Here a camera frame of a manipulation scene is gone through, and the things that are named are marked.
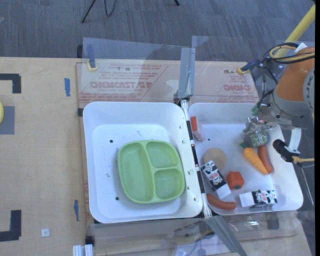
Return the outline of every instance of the small red item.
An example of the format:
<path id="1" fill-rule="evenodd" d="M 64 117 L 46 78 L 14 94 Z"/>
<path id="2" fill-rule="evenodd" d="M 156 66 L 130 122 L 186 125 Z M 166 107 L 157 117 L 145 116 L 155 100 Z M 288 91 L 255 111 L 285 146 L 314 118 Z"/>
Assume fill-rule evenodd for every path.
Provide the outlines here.
<path id="1" fill-rule="evenodd" d="M 244 178 L 242 177 L 241 173 L 238 171 L 230 171 L 226 176 L 226 182 L 229 185 L 229 188 L 239 190 L 245 183 Z"/>
<path id="2" fill-rule="evenodd" d="M 196 116 L 190 117 L 190 123 L 191 123 L 192 133 L 199 141 L 202 142 L 205 139 L 204 128 L 202 124 L 198 121 Z"/>

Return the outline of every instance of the tripod leg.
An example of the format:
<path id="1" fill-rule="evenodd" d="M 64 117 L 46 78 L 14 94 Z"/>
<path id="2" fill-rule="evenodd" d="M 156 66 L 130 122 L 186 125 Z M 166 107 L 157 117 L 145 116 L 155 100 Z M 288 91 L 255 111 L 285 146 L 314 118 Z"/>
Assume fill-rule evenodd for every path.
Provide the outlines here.
<path id="1" fill-rule="evenodd" d="M 88 13 L 90 12 L 92 6 L 94 5 L 95 1 L 96 1 L 96 0 L 92 0 L 92 2 L 90 3 L 90 5 L 89 5 L 88 8 L 86 9 L 86 12 L 85 12 L 83 18 L 81 19 L 81 23 L 84 23 L 84 22 L 85 22 L 85 19 L 86 19 Z"/>

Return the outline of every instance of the yellow object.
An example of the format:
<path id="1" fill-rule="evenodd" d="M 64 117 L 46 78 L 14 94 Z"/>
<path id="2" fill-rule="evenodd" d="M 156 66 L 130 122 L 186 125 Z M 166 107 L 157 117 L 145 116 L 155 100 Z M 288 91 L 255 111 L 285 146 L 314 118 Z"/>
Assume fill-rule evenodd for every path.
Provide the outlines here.
<path id="1" fill-rule="evenodd" d="M 300 23 L 295 27 L 295 29 L 292 31 L 292 33 L 289 35 L 289 37 L 286 39 L 285 43 L 287 42 L 293 42 L 295 43 L 307 30 L 307 28 L 310 26 L 310 24 L 315 20 L 316 18 L 316 4 L 314 4 L 310 10 L 306 13 L 306 15 L 302 18 Z M 289 49 L 280 49 L 275 54 L 275 57 L 281 58 L 286 56 Z"/>
<path id="2" fill-rule="evenodd" d="M 243 74 L 249 72 L 249 70 L 250 70 L 250 69 L 247 69 L 246 71 L 242 71 L 242 70 L 241 70 L 241 67 L 238 67 L 238 68 L 236 69 L 236 71 L 239 73 L 239 75 L 243 75 Z"/>
<path id="3" fill-rule="evenodd" d="M 292 61 L 300 61 L 300 60 L 304 60 L 305 58 L 311 58 L 313 56 L 316 56 L 316 52 L 314 51 L 314 47 L 307 47 L 308 49 L 311 49 L 311 52 L 304 52 L 304 53 L 300 53 L 301 51 L 298 52 L 297 56 L 290 56 L 288 58 L 282 58 L 281 61 L 282 62 L 292 62 Z M 293 46 L 289 46 L 289 45 L 282 45 L 282 46 L 276 46 L 274 48 L 272 48 L 270 50 L 270 57 L 272 59 L 276 59 L 277 58 L 277 53 L 282 51 L 283 49 L 289 49 L 289 50 L 295 50 L 297 48 L 293 47 Z"/>
<path id="4" fill-rule="evenodd" d="M 4 115 L 5 115 L 4 106 L 2 105 L 2 103 L 0 101 L 0 124 L 4 120 Z"/>
<path id="5" fill-rule="evenodd" d="M 253 164 L 253 166 L 256 167 L 259 171 L 261 171 L 263 174 L 269 174 L 264 163 L 262 162 L 262 160 L 258 156 L 257 152 L 252 147 L 246 147 L 243 150 L 243 154 L 244 154 L 245 158 L 251 164 Z"/>
<path id="6" fill-rule="evenodd" d="M 91 67 L 89 61 L 86 64 L 87 64 L 88 70 L 90 72 L 94 72 L 94 71 L 96 71 L 98 69 L 97 64 L 95 65 L 95 67 Z"/>
<path id="7" fill-rule="evenodd" d="M 296 155 L 293 155 L 293 156 L 292 156 L 292 159 L 293 159 L 293 162 L 294 162 L 295 164 L 297 164 L 297 163 L 303 163 L 303 162 L 314 162 L 314 161 L 315 161 L 314 158 L 300 158 L 300 157 L 298 157 L 298 156 L 296 156 Z"/>

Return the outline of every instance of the orange carrot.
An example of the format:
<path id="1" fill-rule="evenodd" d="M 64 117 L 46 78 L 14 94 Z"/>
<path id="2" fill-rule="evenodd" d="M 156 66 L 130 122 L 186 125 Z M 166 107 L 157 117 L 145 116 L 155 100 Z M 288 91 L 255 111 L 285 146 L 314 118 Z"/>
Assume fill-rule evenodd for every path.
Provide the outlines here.
<path id="1" fill-rule="evenodd" d="M 258 170 L 260 170 L 263 174 L 268 174 L 268 171 L 266 167 L 264 166 L 264 163 L 256 153 L 256 151 L 252 147 L 246 147 L 243 150 L 243 154 L 245 158 L 254 165 Z"/>

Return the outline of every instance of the white tray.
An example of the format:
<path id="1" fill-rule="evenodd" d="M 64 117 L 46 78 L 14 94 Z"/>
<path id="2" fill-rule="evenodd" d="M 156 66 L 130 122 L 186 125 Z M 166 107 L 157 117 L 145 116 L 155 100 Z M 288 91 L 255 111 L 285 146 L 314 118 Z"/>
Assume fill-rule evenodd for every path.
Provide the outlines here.
<path id="1" fill-rule="evenodd" d="M 98 222 L 191 218 L 203 209 L 184 112 L 173 103 L 92 102 L 83 111 L 89 207 Z M 185 190 L 178 198 L 139 204 L 120 183 L 117 153 L 125 143 L 162 140 L 178 151 Z"/>
<path id="2" fill-rule="evenodd" d="M 195 103 L 188 111 L 190 117 L 197 117 L 204 129 L 205 140 L 200 142 L 195 139 L 199 164 L 204 164 L 203 156 L 207 150 L 219 148 L 226 155 L 226 165 L 220 170 L 224 178 L 229 171 L 239 171 L 244 179 L 241 189 L 233 189 L 230 195 L 223 198 L 224 201 L 236 202 L 237 207 L 234 210 L 224 210 L 209 204 L 219 215 L 291 211 L 299 209 L 304 201 L 292 163 L 285 162 L 272 146 L 276 139 L 284 141 L 278 125 L 270 131 L 270 141 L 267 144 L 274 171 L 264 175 L 245 159 L 240 143 L 243 141 L 242 131 L 252 107 L 253 105 L 248 103 Z M 217 196 L 207 182 L 204 182 L 204 185 L 207 193 Z M 241 207 L 239 194 L 257 190 L 275 190 L 278 203 L 272 208 Z"/>

